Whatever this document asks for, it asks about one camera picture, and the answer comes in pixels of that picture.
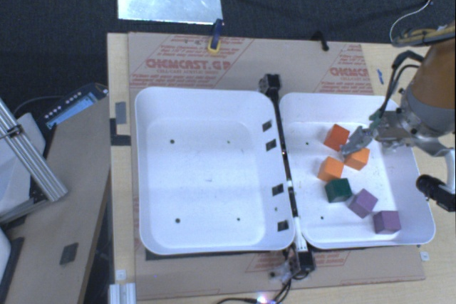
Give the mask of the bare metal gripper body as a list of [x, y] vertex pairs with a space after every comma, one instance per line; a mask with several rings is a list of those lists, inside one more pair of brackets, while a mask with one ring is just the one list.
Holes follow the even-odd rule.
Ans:
[[423, 148], [428, 139], [422, 134], [421, 122], [409, 110], [389, 110], [381, 117], [373, 117], [370, 128], [373, 139], [381, 143], [385, 150], [395, 150], [401, 146]]

